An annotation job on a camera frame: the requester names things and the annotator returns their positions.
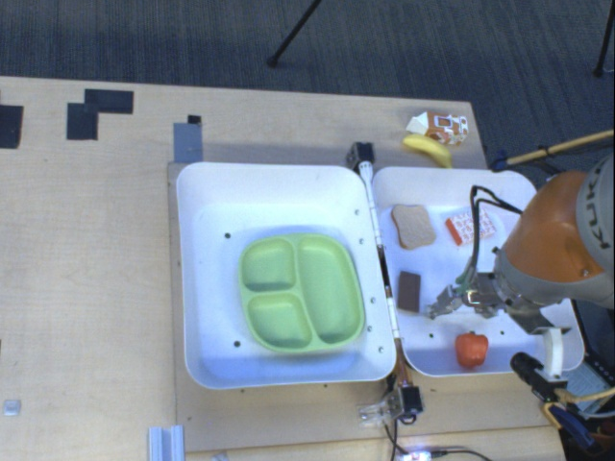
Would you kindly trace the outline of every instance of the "tabletop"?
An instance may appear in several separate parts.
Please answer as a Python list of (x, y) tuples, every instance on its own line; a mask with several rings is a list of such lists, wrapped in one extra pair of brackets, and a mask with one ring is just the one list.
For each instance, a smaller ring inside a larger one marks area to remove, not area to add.
[[(69, 140), (67, 105), (83, 104), (86, 89), (131, 91), (134, 109), (99, 112), (96, 141)], [(19, 147), (0, 149), (0, 400), (21, 401), (18, 415), (0, 417), (0, 458), (146, 459), (148, 428), (187, 424), (194, 410), (208, 424), (205, 440), (186, 428), (187, 459), (388, 459), (382, 431), (335, 421), (355, 415), (378, 383), (216, 395), (179, 370), (173, 126), (200, 116), (211, 161), (343, 165), (352, 143), (366, 141), (377, 168), (435, 167), (401, 140), (412, 116), (438, 110), (468, 117), (454, 167), (484, 168), (470, 104), (3, 77), (0, 105), (23, 107)], [(406, 446), (564, 459), (515, 375), (414, 378), (427, 407), (400, 431)], [(271, 408), (263, 398), (273, 394), (278, 416), (262, 410), (255, 425), (246, 409)], [(291, 407), (302, 408), (300, 425)]]

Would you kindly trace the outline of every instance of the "table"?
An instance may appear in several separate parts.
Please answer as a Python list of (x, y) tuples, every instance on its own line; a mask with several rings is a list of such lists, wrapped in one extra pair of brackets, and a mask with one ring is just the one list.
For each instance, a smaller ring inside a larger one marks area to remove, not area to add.
[[(66, 105), (82, 103), (86, 88), (133, 91), (134, 112), (101, 113), (98, 141), (67, 140)], [(181, 424), (182, 404), (194, 400), (218, 408), (205, 437), (220, 440), (193, 451), (201, 441), (187, 428), (187, 459), (223, 449), (232, 461), (388, 459), (381, 431), (335, 423), (378, 383), (279, 388), (282, 406), (304, 408), (301, 425), (284, 415), (243, 422), (242, 410), (260, 404), (255, 391), (212, 400), (182, 388), (167, 198), (173, 124), (200, 115), (212, 161), (343, 164), (354, 141), (372, 141), (377, 168), (432, 166), (400, 143), (411, 116), (443, 109), (467, 115), (472, 132), (454, 166), (483, 168), (468, 103), (5, 77), (0, 104), (24, 107), (19, 148), (0, 150), (0, 401), (22, 404), (0, 416), (0, 458), (145, 459), (148, 428)], [(401, 430), (405, 446), (564, 459), (513, 374), (414, 378), (428, 410)]]

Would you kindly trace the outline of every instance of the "black pole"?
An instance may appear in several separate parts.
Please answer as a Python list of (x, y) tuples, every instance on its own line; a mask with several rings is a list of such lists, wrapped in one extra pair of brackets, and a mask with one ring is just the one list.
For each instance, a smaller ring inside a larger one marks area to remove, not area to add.
[(598, 58), (598, 64), (594, 68), (594, 75), (601, 77), (604, 70), (604, 59), (606, 58), (606, 52), (608, 51), (608, 41), (611, 39), (611, 31), (613, 30), (613, 8), (615, 0), (611, 0), (611, 9), (608, 13), (608, 19), (606, 19), (606, 29), (604, 30), (603, 47), (600, 50), (600, 56)]
[(282, 53), (286, 50), (286, 48), (292, 42), (292, 40), (295, 38), (295, 36), (299, 34), (299, 31), (301, 31), (301, 28), (304, 27), (304, 24), (306, 22), (308, 22), (309, 17), (318, 8), (318, 6), (320, 5), (320, 2), (322, 2), (322, 0), (314, 0), (309, 5), (309, 7), (307, 8), (306, 12), (299, 19), (299, 22), (297, 22), (297, 24), (295, 24), (295, 27), (288, 34), (288, 36), (284, 39), (284, 41), (282, 42), (282, 44), (278, 48), (278, 51), (276, 51), (271, 57), (269, 57), (267, 59), (267, 64), (270, 67), (272, 67), (272, 68), (276, 67), (276, 65), (278, 64), (278, 60), (280, 59), (280, 56), (282, 55)]

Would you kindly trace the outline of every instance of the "wooden stick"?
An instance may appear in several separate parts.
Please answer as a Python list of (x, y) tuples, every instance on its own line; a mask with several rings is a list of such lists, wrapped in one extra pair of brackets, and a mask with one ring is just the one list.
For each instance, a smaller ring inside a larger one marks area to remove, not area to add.
[(558, 152), (563, 152), (565, 150), (574, 149), (575, 147), (580, 147), (581, 145), (586, 145), (591, 142), (596, 142), (598, 140), (604, 140), (605, 138), (613, 137), (612, 130), (606, 130), (605, 132), (592, 133), (587, 136), (582, 136), (581, 138), (575, 138), (574, 140), (569, 140), (567, 142), (558, 143), (553, 147), (546, 147), (541, 150), (537, 150), (534, 152), (530, 152), (528, 154), (522, 154), (520, 156), (514, 158), (508, 158), (506, 163), (508, 165), (522, 164), (524, 162), (530, 162), (531, 160), (536, 160), (538, 158), (545, 158), (546, 156), (551, 156), (553, 154), (557, 154)]

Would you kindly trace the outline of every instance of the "white tray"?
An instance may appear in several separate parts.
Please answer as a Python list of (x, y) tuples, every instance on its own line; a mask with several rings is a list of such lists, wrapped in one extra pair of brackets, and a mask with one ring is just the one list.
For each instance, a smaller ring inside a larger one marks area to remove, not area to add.
[[(535, 193), (533, 185), (523, 176), (513, 172), (491, 173), (469, 169), (427, 169), (388, 167), (374, 178), (374, 196), (379, 207), (382, 240), (393, 295), (398, 295), (400, 272), (407, 271), (421, 276), (420, 313), (398, 310), (400, 332), (404, 337), (406, 358), (418, 371), (429, 376), (454, 376), (473, 374), (496, 374), (510, 372), (510, 358), (516, 352), (526, 352), (538, 360), (545, 360), (541, 336), (527, 335), (503, 311), (485, 319), (474, 309), (463, 306), (452, 314), (435, 320), (425, 315), (427, 305), (449, 283), (461, 274), (472, 244), (457, 246), (444, 222), (452, 213), (470, 207), (470, 188), (473, 184), (485, 186), (503, 200), (525, 208)], [(436, 232), (436, 240), (430, 246), (412, 251), (399, 244), (397, 229), (391, 219), (391, 209), (400, 205), (425, 206)], [(484, 206), (496, 227), (496, 233), (480, 242), (478, 269), (493, 270), (494, 247), (501, 248), (518, 215)], [(574, 369), (583, 359), (583, 341), (571, 303), (551, 305), (542, 310), (554, 325), (570, 327), (564, 335), (564, 369)], [(455, 338), (463, 332), (474, 331), (489, 339), (489, 350), (484, 364), (476, 369), (464, 369), (455, 358)]]
[[(377, 380), (395, 362), (365, 189), (342, 167), (197, 163), (178, 177), (186, 367), (199, 384), (230, 389)], [(365, 328), (328, 352), (267, 350), (241, 307), (238, 261), (256, 239), (320, 232), (349, 251), (361, 287)]]

